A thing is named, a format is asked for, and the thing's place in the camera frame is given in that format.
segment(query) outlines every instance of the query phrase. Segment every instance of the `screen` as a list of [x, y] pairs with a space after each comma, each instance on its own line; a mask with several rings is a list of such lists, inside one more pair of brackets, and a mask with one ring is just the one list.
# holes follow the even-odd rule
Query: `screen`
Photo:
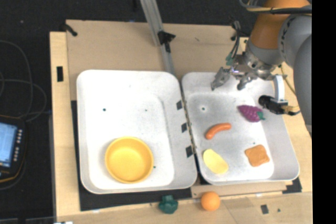
[[17, 127], [0, 122], [0, 163], [10, 167]]

